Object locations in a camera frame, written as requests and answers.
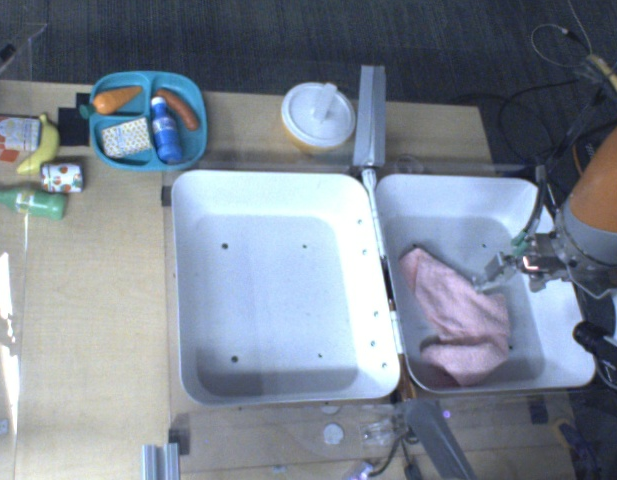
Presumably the white can with orange print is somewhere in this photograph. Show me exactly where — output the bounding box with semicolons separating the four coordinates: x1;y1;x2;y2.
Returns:
39;161;85;195

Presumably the brown sausage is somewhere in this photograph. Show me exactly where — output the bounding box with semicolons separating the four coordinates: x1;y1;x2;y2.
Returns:
154;88;201;132

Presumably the pink cloth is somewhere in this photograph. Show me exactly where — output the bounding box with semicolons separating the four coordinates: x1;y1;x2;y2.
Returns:
397;246;513;389

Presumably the blue bottle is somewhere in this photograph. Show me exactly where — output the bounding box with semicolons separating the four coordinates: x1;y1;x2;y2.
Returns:
149;95;184;165

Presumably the white plastic tray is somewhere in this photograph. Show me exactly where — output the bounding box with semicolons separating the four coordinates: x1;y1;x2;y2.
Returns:
375;173;598;396
170;169;402;408

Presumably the white and orange carton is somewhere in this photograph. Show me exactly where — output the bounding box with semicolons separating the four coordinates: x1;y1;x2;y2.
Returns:
0;113;43;164

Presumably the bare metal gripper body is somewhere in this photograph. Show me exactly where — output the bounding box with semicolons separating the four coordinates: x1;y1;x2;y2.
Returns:
515;231;583;293

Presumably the yellow patterned packet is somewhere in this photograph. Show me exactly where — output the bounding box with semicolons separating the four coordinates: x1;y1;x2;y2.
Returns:
100;116;155;161

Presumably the black cylinder on white bracket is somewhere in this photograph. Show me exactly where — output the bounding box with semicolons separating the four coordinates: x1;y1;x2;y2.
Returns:
572;287;617;389

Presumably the green bottle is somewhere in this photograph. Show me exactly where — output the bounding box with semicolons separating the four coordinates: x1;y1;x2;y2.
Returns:
0;184;70;221

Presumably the yellow banana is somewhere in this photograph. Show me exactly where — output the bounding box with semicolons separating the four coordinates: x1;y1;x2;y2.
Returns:
15;112;61;176

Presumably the orange carrot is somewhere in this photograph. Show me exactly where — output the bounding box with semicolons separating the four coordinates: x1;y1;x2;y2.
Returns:
79;85;144;119

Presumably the teal divided plate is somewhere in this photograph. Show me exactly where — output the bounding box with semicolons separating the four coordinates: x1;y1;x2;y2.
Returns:
87;70;208;172

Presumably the yellow cup with white lid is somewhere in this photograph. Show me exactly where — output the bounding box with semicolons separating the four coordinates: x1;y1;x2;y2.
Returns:
280;81;358;156

